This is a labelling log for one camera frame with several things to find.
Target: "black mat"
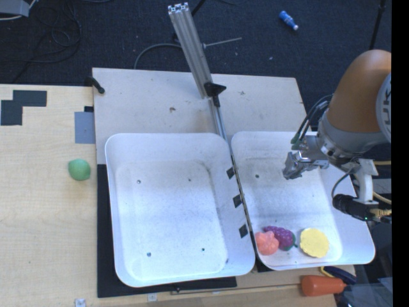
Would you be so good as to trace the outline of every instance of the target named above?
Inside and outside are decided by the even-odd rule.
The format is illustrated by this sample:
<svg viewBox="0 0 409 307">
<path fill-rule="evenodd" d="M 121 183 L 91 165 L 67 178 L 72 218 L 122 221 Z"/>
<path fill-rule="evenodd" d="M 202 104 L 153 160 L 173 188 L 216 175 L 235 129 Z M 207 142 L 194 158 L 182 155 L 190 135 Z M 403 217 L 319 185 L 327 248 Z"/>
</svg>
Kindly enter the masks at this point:
<svg viewBox="0 0 409 307">
<path fill-rule="evenodd" d="M 151 292 L 234 288 L 237 287 L 235 277 L 203 279 L 155 285 L 144 288 L 133 288 L 121 282 L 115 272 L 114 250 L 112 241 L 111 210 L 109 205 L 109 188 L 107 166 L 98 165 L 98 226 L 97 226 L 97 293 L 99 298 L 118 297 L 121 295 L 147 294 Z"/>
</svg>

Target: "light wood surface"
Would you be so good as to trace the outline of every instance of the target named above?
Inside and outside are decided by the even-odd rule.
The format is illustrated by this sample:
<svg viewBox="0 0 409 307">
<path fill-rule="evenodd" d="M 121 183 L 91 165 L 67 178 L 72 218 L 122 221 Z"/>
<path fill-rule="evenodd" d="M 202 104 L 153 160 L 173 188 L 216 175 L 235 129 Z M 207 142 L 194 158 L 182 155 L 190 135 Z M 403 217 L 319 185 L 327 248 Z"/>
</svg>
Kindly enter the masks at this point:
<svg viewBox="0 0 409 307">
<path fill-rule="evenodd" d="M 24 107 L 22 125 L 0 126 L 0 297 L 2 306 L 336 306 L 332 295 L 304 297 L 300 278 L 317 268 L 251 272 L 233 289 L 99 299 L 96 295 L 96 149 L 76 144 L 74 112 L 93 106 L 90 87 L 0 85 L 47 91 L 47 107 Z M 68 162 L 82 158 L 78 182 Z"/>
</svg>

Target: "white cable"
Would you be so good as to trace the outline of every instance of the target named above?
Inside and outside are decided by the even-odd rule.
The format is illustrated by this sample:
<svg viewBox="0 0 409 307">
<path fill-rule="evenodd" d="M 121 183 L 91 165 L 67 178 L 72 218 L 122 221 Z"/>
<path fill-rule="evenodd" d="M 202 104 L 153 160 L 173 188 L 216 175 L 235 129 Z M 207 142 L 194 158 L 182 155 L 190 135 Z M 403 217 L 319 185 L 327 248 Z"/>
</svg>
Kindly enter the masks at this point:
<svg viewBox="0 0 409 307">
<path fill-rule="evenodd" d="M 33 0 L 31 2 L 31 4 L 29 5 L 28 10 L 30 10 L 37 2 L 38 2 L 38 0 Z M 22 17 L 22 15 L 18 15 L 18 16 L 12 16 L 12 17 L 8 17 L 8 18 L 0 18 L 0 20 L 13 20 L 13 19 L 19 19 L 21 17 Z"/>
</svg>

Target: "orange cylinder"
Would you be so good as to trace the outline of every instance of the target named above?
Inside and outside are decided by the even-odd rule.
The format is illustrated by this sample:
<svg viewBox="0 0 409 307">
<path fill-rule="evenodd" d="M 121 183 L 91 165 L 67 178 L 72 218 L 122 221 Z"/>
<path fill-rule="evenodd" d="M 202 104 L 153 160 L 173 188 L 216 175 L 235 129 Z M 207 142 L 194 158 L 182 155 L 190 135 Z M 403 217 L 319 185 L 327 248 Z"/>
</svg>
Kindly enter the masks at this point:
<svg viewBox="0 0 409 307">
<path fill-rule="evenodd" d="M 303 293 L 308 297 L 325 294 L 340 294 L 346 284 L 340 278 L 330 278 L 320 275 L 306 275 L 301 280 Z"/>
</svg>

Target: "yellow disc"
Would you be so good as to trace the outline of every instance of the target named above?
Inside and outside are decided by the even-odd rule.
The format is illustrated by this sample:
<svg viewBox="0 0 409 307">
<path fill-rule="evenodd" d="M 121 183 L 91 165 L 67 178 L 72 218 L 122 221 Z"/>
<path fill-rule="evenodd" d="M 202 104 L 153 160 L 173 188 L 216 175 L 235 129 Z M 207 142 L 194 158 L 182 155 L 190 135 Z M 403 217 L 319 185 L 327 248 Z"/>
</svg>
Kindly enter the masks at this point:
<svg viewBox="0 0 409 307">
<path fill-rule="evenodd" d="M 301 232 L 300 248 L 302 251 L 312 257 L 324 257 L 329 248 L 330 243 L 327 236 L 316 228 L 306 228 Z"/>
</svg>

